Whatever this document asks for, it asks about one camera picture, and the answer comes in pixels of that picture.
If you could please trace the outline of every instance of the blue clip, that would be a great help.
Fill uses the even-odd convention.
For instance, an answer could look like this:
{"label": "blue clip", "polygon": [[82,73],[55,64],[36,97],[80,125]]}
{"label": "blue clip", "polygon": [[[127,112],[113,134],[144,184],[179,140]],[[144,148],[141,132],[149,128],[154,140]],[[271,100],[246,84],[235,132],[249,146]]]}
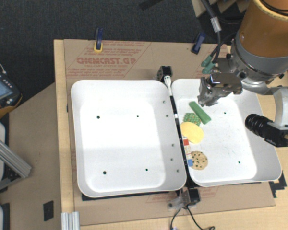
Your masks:
{"label": "blue clip", "polygon": [[197,38],[196,38],[196,42],[195,44],[193,45],[192,49],[191,49],[191,52],[195,53],[195,54],[198,54],[198,52],[200,52],[200,49],[201,49],[201,44],[203,43],[203,41],[205,40],[206,38],[206,33],[203,33],[203,32],[200,32],[198,35],[197,35]]}
{"label": "blue clip", "polygon": [[102,51],[102,33],[103,33],[102,28],[97,28],[95,31],[95,39],[96,42],[94,44],[94,51],[97,53],[100,53]]}

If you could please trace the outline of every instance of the wooden table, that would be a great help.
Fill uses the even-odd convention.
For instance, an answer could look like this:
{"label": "wooden table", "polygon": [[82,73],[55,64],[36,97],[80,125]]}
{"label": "wooden table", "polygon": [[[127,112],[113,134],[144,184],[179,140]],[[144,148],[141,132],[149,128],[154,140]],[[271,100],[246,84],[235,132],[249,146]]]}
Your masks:
{"label": "wooden table", "polygon": [[[59,157],[60,157],[60,190],[62,212],[73,212],[73,186],[72,167],[69,139],[69,121],[66,112],[67,91],[65,78],[65,56],[64,41],[54,41],[55,54],[55,76],[57,94],[58,114],[58,136],[59,136]],[[288,75],[283,79],[276,79],[274,86],[288,86]],[[275,118],[275,103],[273,96],[259,96],[260,104],[264,113],[269,119]],[[254,230],[254,229],[287,229],[288,230],[288,148],[277,148],[277,153],[283,168],[287,182],[285,190],[277,191],[275,199],[276,206],[269,208],[256,208],[248,210],[236,210],[229,212],[209,213],[196,215],[195,219],[204,228],[215,226],[217,230]],[[170,218],[158,218],[138,220],[120,223],[83,226],[82,230],[109,230],[109,229],[138,229],[138,230],[167,230],[169,229]],[[179,230],[196,229],[190,216],[179,216],[175,218],[175,226]]]}

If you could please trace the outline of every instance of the teal connector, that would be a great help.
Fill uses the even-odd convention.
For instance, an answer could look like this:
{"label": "teal connector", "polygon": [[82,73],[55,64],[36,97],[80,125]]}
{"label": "teal connector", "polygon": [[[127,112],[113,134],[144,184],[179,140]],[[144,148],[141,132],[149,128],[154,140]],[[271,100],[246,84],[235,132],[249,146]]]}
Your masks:
{"label": "teal connector", "polygon": [[203,73],[203,74],[209,74],[210,71],[212,70],[212,68],[213,68],[215,65],[216,65],[215,63],[210,62],[210,63],[208,64],[208,66],[206,66],[206,67],[202,70],[202,73]]}
{"label": "teal connector", "polygon": [[208,55],[208,57],[206,58],[206,60],[204,60],[201,64],[202,67],[206,67],[208,66],[208,64],[210,63],[210,61],[212,60],[212,56]]}

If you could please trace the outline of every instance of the black carpet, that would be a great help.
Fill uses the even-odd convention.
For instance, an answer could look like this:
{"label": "black carpet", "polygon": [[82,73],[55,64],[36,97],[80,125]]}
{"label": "black carpet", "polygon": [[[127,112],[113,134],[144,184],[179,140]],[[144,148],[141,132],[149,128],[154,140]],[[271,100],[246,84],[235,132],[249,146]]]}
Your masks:
{"label": "black carpet", "polygon": [[[54,39],[103,39],[191,43],[200,31],[216,37],[205,13],[196,18],[191,0],[0,0],[0,62],[23,93],[23,102],[54,82]],[[233,6],[224,16],[240,16]],[[222,36],[237,25],[222,27]]]}

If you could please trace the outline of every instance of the empty white tray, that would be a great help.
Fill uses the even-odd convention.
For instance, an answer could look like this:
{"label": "empty white tray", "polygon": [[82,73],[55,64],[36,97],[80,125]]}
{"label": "empty white tray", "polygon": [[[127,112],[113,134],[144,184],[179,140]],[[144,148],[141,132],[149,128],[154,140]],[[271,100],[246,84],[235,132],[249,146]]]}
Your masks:
{"label": "empty white tray", "polygon": [[[173,82],[180,123],[186,113],[192,113],[189,103],[197,101],[199,79],[179,79]],[[240,95],[220,98],[218,104],[203,110],[211,117],[206,125],[200,124],[204,139],[192,144],[191,150],[201,151],[208,158],[203,170],[189,167],[190,176],[200,186],[253,183],[276,180],[281,166],[275,148],[263,138],[250,132],[244,125],[249,114],[262,115],[255,93],[243,90]]]}
{"label": "empty white tray", "polygon": [[80,80],[71,97],[83,194],[105,197],[184,186],[183,156],[164,84]]}

